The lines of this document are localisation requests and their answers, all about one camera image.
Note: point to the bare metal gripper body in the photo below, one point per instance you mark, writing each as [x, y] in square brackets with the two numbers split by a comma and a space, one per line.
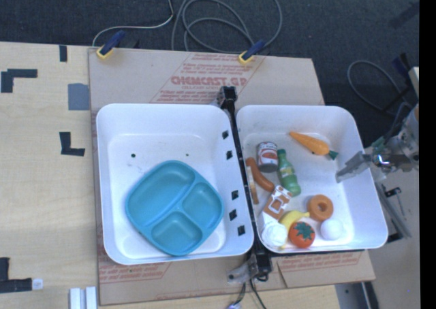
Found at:
[400, 151]

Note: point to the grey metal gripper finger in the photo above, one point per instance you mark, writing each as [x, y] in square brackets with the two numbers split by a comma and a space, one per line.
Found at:
[351, 173]
[361, 160]

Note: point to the white plastic tray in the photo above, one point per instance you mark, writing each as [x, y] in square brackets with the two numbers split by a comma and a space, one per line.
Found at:
[354, 205]
[163, 124]

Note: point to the orange doughnut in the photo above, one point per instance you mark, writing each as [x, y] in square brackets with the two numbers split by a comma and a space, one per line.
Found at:
[327, 208]

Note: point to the orange carrot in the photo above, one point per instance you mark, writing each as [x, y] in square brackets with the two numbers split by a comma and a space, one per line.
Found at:
[311, 144]

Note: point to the white ball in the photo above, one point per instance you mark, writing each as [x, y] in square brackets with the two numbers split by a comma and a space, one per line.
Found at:
[331, 229]

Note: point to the green bottle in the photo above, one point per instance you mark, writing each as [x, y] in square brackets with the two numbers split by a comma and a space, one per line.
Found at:
[289, 175]

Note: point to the yellow banana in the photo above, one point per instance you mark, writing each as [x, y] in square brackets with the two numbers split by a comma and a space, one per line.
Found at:
[292, 217]

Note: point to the orange and white carton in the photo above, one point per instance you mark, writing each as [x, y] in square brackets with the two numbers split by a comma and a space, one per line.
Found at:
[277, 202]

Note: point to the orange tomato green top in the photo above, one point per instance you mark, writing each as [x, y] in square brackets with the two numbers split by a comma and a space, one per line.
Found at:
[301, 235]

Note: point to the red and white can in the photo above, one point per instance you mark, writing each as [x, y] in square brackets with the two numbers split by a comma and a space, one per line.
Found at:
[267, 156]

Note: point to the brown sausage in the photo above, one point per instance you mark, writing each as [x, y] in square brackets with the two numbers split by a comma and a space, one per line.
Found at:
[261, 176]

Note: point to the thin black rod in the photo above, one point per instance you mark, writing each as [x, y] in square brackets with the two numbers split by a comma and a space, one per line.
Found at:
[238, 144]

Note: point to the blue divided plate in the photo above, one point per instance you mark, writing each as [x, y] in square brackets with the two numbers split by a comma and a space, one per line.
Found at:
[167, 195]

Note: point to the brown cardboard board red print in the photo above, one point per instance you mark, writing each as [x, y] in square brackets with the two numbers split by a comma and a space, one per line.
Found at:
[136, 79]

